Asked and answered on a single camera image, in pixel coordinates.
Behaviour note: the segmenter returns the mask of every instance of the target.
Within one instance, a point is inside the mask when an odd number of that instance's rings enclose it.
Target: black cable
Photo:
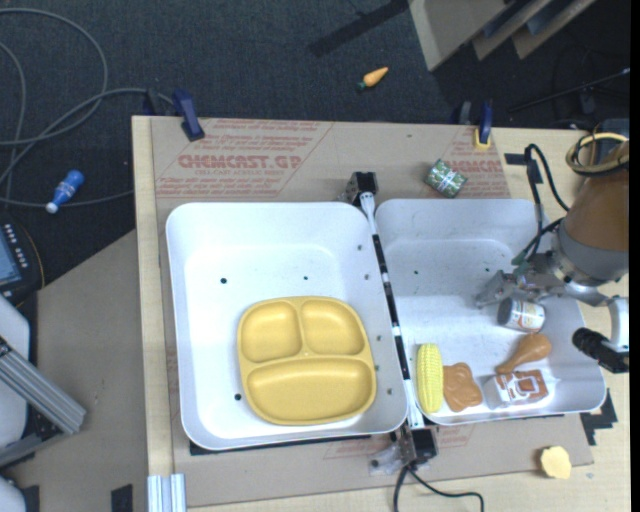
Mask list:
[[[527,158],[526,155],[527,154],[530,155],[531,151],[535,151],[538,154],[538,158],[540,158],[540,161],[542,162],[542,167],[544,168],[544,172],[547,175],[547,180],[549,181],[549,188],[551,189],[551,193],[553,194],[553,197],[556,199],[556,201],[562,207],[562,209],[568,212],[569,207],[562,200],[562,198],[558,194],[558,191],[556,190],[556,185],[553,181],[553,177],[551,176],[551,169],[549,168],[549,164],[547,163],[547,159],[545,158],[544,153],[536,144],[529,144],[525,149],[525,160]]]
[[[538,221],[538,234],[536,235],[534,240],[535,242],[534,242],[533,249],[531,249],[531,254],[527,256],[527,261],[529,262],[531,261],[533,256],[538,252],[538,248],[540,247],[540,240],[542,240],[542,221],[541,220]]]
[[[554,229],[556,229],[560,225],[563,219],[564,217],[561,217],[553,221],[552,223],[547,224],[544,228],[539,229],[536,236],[534,236],[531,239],[531,241],[527,244],[527,246],[524,249],[522,249],[522,251],[520,252],[520,257],[523,258],[523,260],[531,261],[531,258],[533,258],[533,255],[538,251],[538,247],[540,247],[540,241],[542,240],[542,237],[546,233],[549,233],[550,231],[553,231]]]
[[[407,476],[407,471],[409,470],[408,466],[402,466],[400,469],[400,473],[398,474],[398,479],[396,480],[396,486],[393,489],[393,512],[400,512],[398,508],[398,499],[400,498],[400,488],[402,487],[402,483],[404,482],[405,477]]]
[[[566,68],[566,65],[563,65],[563,60],[571,60],[572,63],[575,63],[578,61],[577,58],[574,58],[573,56],[571,56],[571,59],[566,59],[566,55],[570,52],[573,52],[575,50],[579,50],[581,53],[584,53],[584,48],[578,45],[569,45],[564,47],[560,54],[558,55],[558,57],[555,59],[554,65],[553,65],[553,69],[551,72],[551,96],[553,96],[556,92],[559,92],[559,89],[557,87],[557,82],[558,82],[558,74],[559,74],[559,70],[561,68]],[[584,67],[584,59],[586,56],[589,56],[590,54],[587,52],[587,55],[583,55],[582,56],[582,62],[580,62],[580,64],[582,65],[582,67]],[[553,115],[556,118],[556,120],[558,120],[561,117],[560,115],[560,110],[558,107],[558,100],[560,99],[560,97],[552,97],[551,98],[551,107],[553,109]],[[595,123],[595,120],[591,120],[591,125],[593,125]]]
[[[436,489],[435,487],[433,487],[432,485],[430,485],[427,482],[425,482],[424,480],[422,480],[422,478],[420,478],[418,476],[418,474],[416,473],[416,470],[412,466],[412,464],[407,464],[406,466],[403,466],[400,469],[400,473],[398,474],[398,479],[396,480],[396,485],[395,485],[395,488],[393,490],[393,512],[399,512],[399,510],[400,510],[398,508],[398,501],[399,501],[399,498],[400,498],[400,489],[402,488],[402,484],[404,483],[404,480],[405,480],[405,477],[407,476],[407,473],[411,473],[411,475],[413,475],[413,478],[415,478],[420,484],[422,484],[424,487],[429,489],[431,492],[433,492],[434,494],[437,494],[439,496],[443,496],[445,498],[465,498],[465,497],[469,497],[469,496],[478,498],[480,500],[480,512],[484,512],[484,498],[482,497],[482,495],[480,493],[477,493],[477,492],[450,493],[450,492],[440,491],[440,490]]]
[[[445,498],[465,498],[467,496],[473,496],[475,498],[478,498],[480,500],[480,512],[484,512],[484,498],[480,493],[477,493],[477,492],[450,493],[450,492],[439,491],[435,487],[429,485],[427,482],[422,480],[422,478],[418,476],[418,474],[415,472],[413,468],[409,468],[409,473],[411,473],[413,475],[413,478],[415,478],[418,482],[424,485],[431,492],[434,492],[440,496],[444,496]]]
[[[629,41],[627,40],[622,40],[622,38],[620,38],[619,41],[616,41],[616,45],[618,48],[621,49],[621,51],[619,52],[613,52],[613,51],[605,51],[602,50],[600,48],[597,48],[595,46],[592,46],[591,43],[595,42],[595,40],[593,39],[592,34],[588,34],[589,40],[588,42],[585,42],[584,39],[582,39],[577,33],[575,33],[572,30],[573,25],[568,25],[563,29],[563,32],[568,35],[571,39],[573,39],[575,46],[578,46],[580,48],[583,48],[585,51],[589,51],[591,53],[595,53],[598,55],[601,55],[603,57],[606,57],[607,59],[612,59],[612,58],[631,58],[631,50],[629,51],[622,51],[623,48],[629,48]],[[625,31],[616,31],[616,36],[620,36],[620,35],[624,35]]]
[[[540,244],[540,239],[542,238],[542,218],[543,218],[543,211],[542,211],[542,201],[540,199],[540,194],[538,193],[538,187],[537,187],[537,180],[538,178],[538,172],[536,167],[534,167],[532,160],[531,160],[531,146],[527,147],[525,149],[524,152],[524,160],[527,163],[527,180],[529,181],[529,188],[531,189],[531,195],[533,196],[533,201],[534,201],[534,207],[535,207],[535,213],[536,213],[536,237],[534,238],[535,242],[534,242],[534,248],[532,250],[532,254],[530,257],[533,256],[533,254],[536,253],[536,251],[538,250],[538,246]]]

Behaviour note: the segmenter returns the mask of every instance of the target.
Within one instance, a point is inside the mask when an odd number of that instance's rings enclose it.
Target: wooden table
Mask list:
[[[152,140],[152,119],[135,117],[133,119],[135,192],[137,212],[137,236],[140,271],[140,298],[142,319],[142,340],[144,358],[145,402],[147,420],[148,470],[150,475],[168,476],[175,472],[172,455],[172,437],[170,427],[170,409],[168,399],[167,360],[165,352],[165,332],[163,323],[162,289],[160,268],[158,265],[159,233],[156,212],[155,178],[153,170],[154,148]],[[350,136],[369,134],[377,128],[371,124],[350,124]],[[437,154],[438,144],[450,140],[452,134],[459,132],[457,126],[417,126],[384,125],[379,129],[386,133],[402,134],[406,144],[417,144],[425,154]],[[492,131],[492,141],[504,168],[511,196],[530,198],[530,191],[522,167],[509,166],[504,160],[506,153],[522,154],[530,143],[536,143],[554,172],[554,180],[560,195],[570,200],[580,181],[564,164],[564,156],[569,147],[582,134],[568,130],[520,130],[499,129]],[[396,166],[411,167],[411,158],[415,147],[393,147],[381,150],[384,155],[395,155],[393,161],[378,162],[380,170]],[[407,173],[398,180],[415,180]],[[306,179],[298,177],[301,187]],[[309,187],[320,186],[321,180],[309,179]],[[397,191],[388,190],[389,194]],[[563,211],[556,204],[547,186],[541,186],[542,201],[551,219],[560,217]],[[628,277],[621,282],[602,287],[608,295],[628,296]],[[610,320],[605,308],[582,306],[586,325],[599,332],[610,332]],[[606,374],[606,383],[610,388],[618,422],[613,429],[599,430],[596,434],[597,445],[592,453],[593,465],[576,467],[568,480],[549,479],[539,472],[502,474],[490,477],[446,481],[437,486],[443,491],[475,491],[485,498],[487,510],[519,510],[539,512],[541,510],[582,510],[582,511],[621,511],[630,510],[630,437],[629,437],[629,376]],[[390,510],[392,490],[389,487],[358,490],[342,493],[319,494],[293,498],[273,499],[260,502],[244,502],[227,505],[200,507],[197,510],[215,511],[311,511],[311,510]],[[478,510],[475,498],[447,500],[432,495],[418,485],[405,485],[400,499],[400,510]]]

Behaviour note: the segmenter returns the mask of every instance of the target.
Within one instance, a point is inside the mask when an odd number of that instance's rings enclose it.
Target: yellow divided plate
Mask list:
[[[251,306],[238,325],[246,398],[279,425],[313,425],[364,412],[376,395],[366,332],[348,304],[287,297]]]

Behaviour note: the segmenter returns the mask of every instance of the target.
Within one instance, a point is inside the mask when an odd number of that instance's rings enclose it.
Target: toy carrot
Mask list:
[[[382,77],[387,74],[387,71],[389,71],[389,68],[384,67],[367,73],[366,75],[364,75],[364,77],[362,77],[362,81],[358,82],[358,89],[362,91],[367,87],[373,87],[380,80],[382,80]]]

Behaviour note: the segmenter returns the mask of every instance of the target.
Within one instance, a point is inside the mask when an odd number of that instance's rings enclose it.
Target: toy food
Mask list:
[[[425,343],[418,349],[416,361],[418,402],[425,413],[438,412],[442,406],[442,357],[435,343]]]
[[[543,471],[551,478],[567,479],[571,476],[571,459],[562,446],[550,446],[542,450],[540,463]]]
[[[511,373],[516,366],[544,359],[550,352],[551,342],[544,334],[525,334],[520,339],[516,352],[496,368],[496,373]]]
[[[471,368],[457,363],[444,368],[444,399],[453,412],[482,403],[482,391],[473,380]]]
[[[490,409],[527,405],[549,395],[549,389],[540,370],[498,374],[483,386]]]

